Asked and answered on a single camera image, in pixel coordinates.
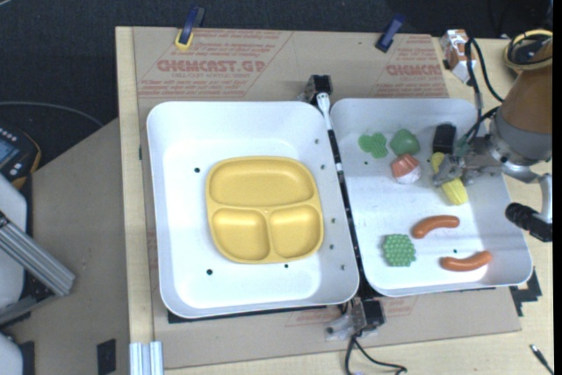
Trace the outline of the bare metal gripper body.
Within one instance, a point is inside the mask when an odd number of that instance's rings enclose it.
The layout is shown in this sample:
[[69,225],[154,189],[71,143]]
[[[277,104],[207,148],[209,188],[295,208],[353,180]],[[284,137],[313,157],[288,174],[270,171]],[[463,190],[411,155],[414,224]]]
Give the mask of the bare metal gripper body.
[[490,145],[490,134],[473,137],[470,141],[460,140],[456,146],[456,157],[462,169],[477,169],[479,177],[500,175],[502,163],[493,157]]

